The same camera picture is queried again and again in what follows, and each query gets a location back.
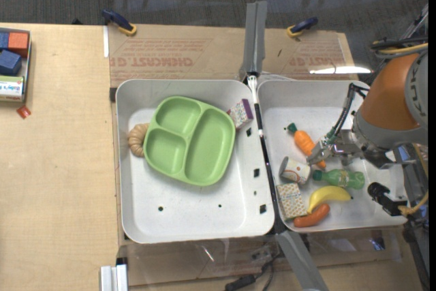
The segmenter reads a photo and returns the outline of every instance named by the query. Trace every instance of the yellow banana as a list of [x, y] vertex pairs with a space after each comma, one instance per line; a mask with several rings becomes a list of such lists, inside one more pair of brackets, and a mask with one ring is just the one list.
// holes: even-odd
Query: yellow banana
[[307, 213], [312, 213], [312, 210], [327, 200], [350, 200], [352, 196], [342, 187], [336, 185], [327, 185], [315, 190], [309, 198], [309, 208]]

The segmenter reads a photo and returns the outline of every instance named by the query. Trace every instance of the red block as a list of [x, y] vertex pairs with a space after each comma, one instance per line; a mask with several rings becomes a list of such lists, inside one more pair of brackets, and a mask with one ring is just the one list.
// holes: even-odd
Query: red block
[[27, 51], [29, 48], [29, 34], [28, 33], [9, 33], [9, 42], [7, 49], [9, 51], [19, 54], [22, 58], [27, 58]]

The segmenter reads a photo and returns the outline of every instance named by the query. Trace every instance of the metal bracket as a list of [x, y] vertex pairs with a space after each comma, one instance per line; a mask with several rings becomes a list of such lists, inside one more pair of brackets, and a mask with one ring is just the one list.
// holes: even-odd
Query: metal bracket
[[262, 72], [262, 61], [265, 58], [266, 13], [266, 1], [247, 4], [244, 61], [239, 69], [240, 81], [243, 81], [248, 73], [259, 76]]
[[299, 233], [288, 230], [276, 240], [304, 290], [328, 291]]
[[100, 291], [129, 291], [127, 265], [100, 267]]

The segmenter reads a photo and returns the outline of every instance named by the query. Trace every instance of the wooden table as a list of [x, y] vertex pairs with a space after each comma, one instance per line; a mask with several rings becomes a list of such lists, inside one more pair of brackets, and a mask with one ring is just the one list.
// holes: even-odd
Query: wooden table
[[[0, 23], [32, 32], [28, 96], [0, 103], [0, 290], [99, 289], [119, 248], [109, 62], [103, 27]], [[324, 267], [332, 290], [419, 290], [407, 244], [401, 261]], [[223, 290], [223, 280], [135, 290]], [[263, 281], [248, 287], [261, 290]], [[270, 290], [299, 290], [292, 272]]]

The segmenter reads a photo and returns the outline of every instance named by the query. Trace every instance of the clamp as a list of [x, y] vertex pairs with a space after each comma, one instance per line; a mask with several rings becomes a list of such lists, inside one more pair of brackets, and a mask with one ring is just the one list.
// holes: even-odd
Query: clamp
[[125, 35], [135, 35], [136, 26], [131, 24], [128, 20], [122, 17], [120, 14], [110, 9], [103, 9], [102, 16], [105, 19], [105, 25], [109, 22], [115, 22], [119, 27], [118, 30]]
[[286, 29], [286, 33], [290, 37], [298, 37], [299, 35], [302, 34], [303, 29], [310, 29], [312, 26], [316, 25], [317, 23], [318, 23], [318, 18], [311, 17], [311, 18], [308, 18], [307, 20], [304, 20], [304, 21], [298, 23], [297, 25], [293, 25], [291, 27], [288, 27]]

